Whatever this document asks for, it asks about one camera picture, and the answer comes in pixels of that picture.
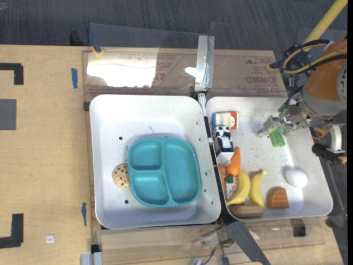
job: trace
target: toy carrot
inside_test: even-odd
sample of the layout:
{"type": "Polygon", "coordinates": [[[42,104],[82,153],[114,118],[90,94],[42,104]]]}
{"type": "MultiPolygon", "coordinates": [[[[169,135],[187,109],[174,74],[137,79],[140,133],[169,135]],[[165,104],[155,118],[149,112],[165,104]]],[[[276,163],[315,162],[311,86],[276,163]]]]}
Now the toy carrot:
{"type": "Polygon", "coordinates": [[[226,168],[224,168],[221,164],[218,164],[218,169],[220,170],[222,185],[226,186],[226,168]]]}
{"type": "Polygon", "coordinates": [[[231,158],[231,162],[227,166],[227,174],[237,176],[240,170],[240,147],[237,147],[231,158]]]}

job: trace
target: white tray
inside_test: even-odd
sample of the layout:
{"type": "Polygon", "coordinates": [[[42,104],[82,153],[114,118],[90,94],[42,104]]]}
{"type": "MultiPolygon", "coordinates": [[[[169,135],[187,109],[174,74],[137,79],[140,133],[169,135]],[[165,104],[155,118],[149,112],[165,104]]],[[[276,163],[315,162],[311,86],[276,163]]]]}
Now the white tray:
{"type": "Polygon", "coordinates": [[[92,130],[95,212],[109,229],[208,224],[221,213],[202,110],[197,101],[181,96],[100,95],[89,107],[92,130]],[[137,140],[176,137],[195,150],[201,175],[199,197],[189,205],[156,208],[139,203],[131,188],[118,188],[114,168],[127,162],[137,140]]]}
{"type": "Polygon", "coordinates": [[[207,115],[212,119],[214,112],[239,112],[239,129],[232,131],[234,146],[241,150],[241,168],[250,176],[255,171],[265,169],[267,174],[261,183],[261,194],[268,199],[269,190],[283,187],[287,191],[290,207],[288,209],[269,209],[257,219],[244,221],[275,220],[326,216],[333,207],[332,197],[322,170],[319,158],[312,152],[314,144],[309,129],[296,130],[284,137],[286,146],[273,147],[267,136],[259,138],[257,131],[270,115],[278,114],[284,98],[214,97],[206,105],[207,115]],[[285,172],[288,169],[303,171],[308,183],[303,189],[294,188],[287,183],[285,172]]]}

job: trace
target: cookie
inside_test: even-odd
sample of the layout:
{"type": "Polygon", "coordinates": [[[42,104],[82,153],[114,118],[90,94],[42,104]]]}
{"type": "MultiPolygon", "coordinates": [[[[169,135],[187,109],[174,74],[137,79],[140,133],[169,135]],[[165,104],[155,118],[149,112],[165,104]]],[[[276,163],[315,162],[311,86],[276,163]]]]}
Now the cookie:
{"type": "Polygon", "coordinates": [[[127,164],[120,164],[116,166],[111,176],[117,187],[128,188],[130,186],[127,164]]]}
{"type": "Polygon", "coordinates": [[[286,189],[278,188],[270,193],[269,208],[289,208],[286,189]]]}

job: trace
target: yellow pole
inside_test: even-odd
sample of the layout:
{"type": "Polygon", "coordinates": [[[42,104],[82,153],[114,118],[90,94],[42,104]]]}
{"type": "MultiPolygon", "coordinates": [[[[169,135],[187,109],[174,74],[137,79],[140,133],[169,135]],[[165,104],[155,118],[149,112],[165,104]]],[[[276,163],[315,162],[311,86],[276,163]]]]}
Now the yellow pole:
{"type": "Polygon", "coordinates": [[[319,39],[347,4],[348,0],[336,0],[331,8],[327,11],[327,13],[319,21],[319,23],[315,26],[303,44],[315,39],[319,39]]]}

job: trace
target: toy banana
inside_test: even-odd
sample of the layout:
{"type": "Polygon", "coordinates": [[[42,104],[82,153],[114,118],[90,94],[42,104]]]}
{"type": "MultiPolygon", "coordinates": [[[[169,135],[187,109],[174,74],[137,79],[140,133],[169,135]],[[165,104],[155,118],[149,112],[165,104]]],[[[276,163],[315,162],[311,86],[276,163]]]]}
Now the toy banana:
{"type": "Polygon", "coordinates": [[[250,193],[249,193],[250,200],[254,205],[260,206],[262,208],[265,208],[265,203],[260,193],[260,185],[263,179],[263,175],[265,174],[266,174],[266,171],[263,170],[261,173],[258,173],[252,176],[250,180],[251,182],[250,193]]]}
{"type": "Polygon", "coordinates": [[[239,170],[238,175],[239,187],[230,201],[227,201],[227,206],[231,204],[240,204],[245,201],[250,191],[250,178],[248,174],[242,169],[239,170]]]}

